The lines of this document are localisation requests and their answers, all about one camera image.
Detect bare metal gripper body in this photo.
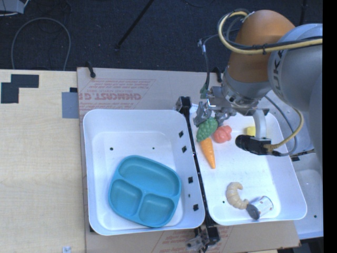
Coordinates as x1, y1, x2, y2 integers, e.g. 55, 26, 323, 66
206, 86, 260, 116

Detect thin black rod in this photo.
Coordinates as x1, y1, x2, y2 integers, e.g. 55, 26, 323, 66
183, 106, 212, 229

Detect blue divided plate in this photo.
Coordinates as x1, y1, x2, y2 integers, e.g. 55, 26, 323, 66
107, 154, 182, 229

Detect black cylinder on white bracket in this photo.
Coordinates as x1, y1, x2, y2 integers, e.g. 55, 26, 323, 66
235, 109, 272, 156

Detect orange red lobed toy vegetable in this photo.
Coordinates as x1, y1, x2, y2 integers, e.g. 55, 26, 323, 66
213, 125, 233, 144

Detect cream toy croissant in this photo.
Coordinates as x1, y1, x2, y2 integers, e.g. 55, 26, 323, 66
225, 181, 250, 210

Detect brown cardboard board red print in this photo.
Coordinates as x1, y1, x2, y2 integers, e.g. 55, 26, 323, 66
76, 66, 301, 253

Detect white plastic tray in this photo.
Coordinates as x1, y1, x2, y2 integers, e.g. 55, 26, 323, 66
83, 109, 206, 237
190, 103, 308, 227

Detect small white can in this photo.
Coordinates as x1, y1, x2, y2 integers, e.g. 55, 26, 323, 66
245, 196, 274, 220

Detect green grapes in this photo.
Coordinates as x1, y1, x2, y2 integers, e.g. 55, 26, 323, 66
196, 116, 219, 143

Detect orange carrot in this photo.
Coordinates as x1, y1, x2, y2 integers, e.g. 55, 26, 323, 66
200, 137, 216, 170

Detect black block with thin wires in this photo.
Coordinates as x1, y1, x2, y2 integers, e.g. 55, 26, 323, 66
175, 96, 192, 113
204, 225, 221, 246

